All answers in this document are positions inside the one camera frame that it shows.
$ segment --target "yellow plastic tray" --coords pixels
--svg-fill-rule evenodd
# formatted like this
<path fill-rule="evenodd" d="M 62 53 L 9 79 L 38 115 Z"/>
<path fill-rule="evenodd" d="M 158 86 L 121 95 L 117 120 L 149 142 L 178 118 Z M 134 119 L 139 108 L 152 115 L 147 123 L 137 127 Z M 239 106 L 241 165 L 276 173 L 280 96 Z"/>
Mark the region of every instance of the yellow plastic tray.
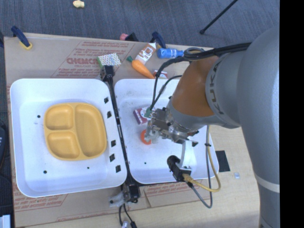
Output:
<path fill-rule="evenodd" d="M 55 104 L 48 108 L 44 133 L 49 152 L 61 160 L 95 158 L 107 146 L 103 117 L 95 106 L 87 103 Z"/>

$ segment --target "blue clamp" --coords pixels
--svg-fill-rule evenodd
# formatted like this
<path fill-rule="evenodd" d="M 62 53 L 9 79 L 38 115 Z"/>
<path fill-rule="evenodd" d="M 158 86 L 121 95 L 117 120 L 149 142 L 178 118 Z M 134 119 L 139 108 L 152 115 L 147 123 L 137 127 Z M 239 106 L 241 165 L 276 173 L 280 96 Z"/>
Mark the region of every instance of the blue clamp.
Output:
<path fill-rule="evenodd" d="M 156 42 L 161 46 L 161 48 L 166 48 L 166 43 L 158 32 L 156 32 L 156 31 L 153 32 L 152 36 L 153 36 L 153 38 L 152 38 L 151 42 L 154 42 L 156 40 Z"/>
<path fill-rule="evenodd" d="M 22 47 L 24 47 L 26 50 L 30 50 L 33 45 L 32 43 L 30 43 L 28 41 L 28 39 L 26 38 L 26 36 L 23 34 L 23 32 L 17 27 L 17 26 L 13 26 L 11 28 L 11 31 L 13 32 L 13 34 L 15 36 L 17 36 L 20 40 L 20 44 L 22 45 Z"/>

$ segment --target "orange carrot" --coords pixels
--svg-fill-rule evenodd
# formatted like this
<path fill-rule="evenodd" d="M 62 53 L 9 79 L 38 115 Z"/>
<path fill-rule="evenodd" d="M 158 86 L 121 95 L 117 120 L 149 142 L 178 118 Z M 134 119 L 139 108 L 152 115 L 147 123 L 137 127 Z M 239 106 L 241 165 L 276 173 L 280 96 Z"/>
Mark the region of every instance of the orange carrot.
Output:
<path fill-rule="evenodd" d="M 153 74 L 146 68 L 144 64 L 140 60 L 133 60 L 132 67 L 142 75 L 146 76 L 147 78 L 155 78 Z"/>

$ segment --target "yellow cable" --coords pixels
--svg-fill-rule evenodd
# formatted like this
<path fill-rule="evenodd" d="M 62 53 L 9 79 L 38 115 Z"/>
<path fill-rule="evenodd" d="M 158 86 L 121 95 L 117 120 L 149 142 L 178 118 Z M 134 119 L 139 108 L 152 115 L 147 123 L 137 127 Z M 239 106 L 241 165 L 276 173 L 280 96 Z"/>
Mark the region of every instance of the yellow cable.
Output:
<path fill-rule="evenodd" d="M 184 180 L 186 182 L 191 182 L 192 184 L 196 184 L 198 185 L 199 187 L 207 190 L 207 191 L 210 191 L 210 192 L 218 192 L 221 188 L 221 184 L 220 184 L 220 180 L 219 180 L 219 177 L 217 175 L 217 172 L 215 171 L 215 168 L 214 168 L 214 165 L 213 165 L 213 161 L 212 161 L 212 158 L 211 158 L 211 153 L 210 153 L 210 148 L 209 146 L 206 146 L 207 150 L 208 150 L 208 156 L 209 156 L 209 159 L 210 159 L 210 163 L 211 163 L 211 167 L 212 167 L 212 170 L 213 170 L 213 173 L 215 175 L 215 178 L 217 179 L 218 181 L 218 188 L 217 189 L 211 189 L 211 188 L 208 188 L 204 185 L 202 185 L 201 183 L 195 181 L 189 174 L 183 174 L 182 176 L 184 177 Z"/>

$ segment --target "blue bottle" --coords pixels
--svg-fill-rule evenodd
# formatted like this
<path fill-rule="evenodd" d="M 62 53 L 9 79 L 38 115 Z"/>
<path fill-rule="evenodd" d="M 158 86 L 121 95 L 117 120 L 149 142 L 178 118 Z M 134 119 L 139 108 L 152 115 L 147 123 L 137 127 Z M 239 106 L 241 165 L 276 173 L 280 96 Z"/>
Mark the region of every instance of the blue bottle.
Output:
<path fill-rule="evenodd" d="M 182 57 L 184 55 L 184 51 L 179 51 L 177 49 L 172 48 L 159 48 L 157 50 L 158 58 L 176 58 Z"/>

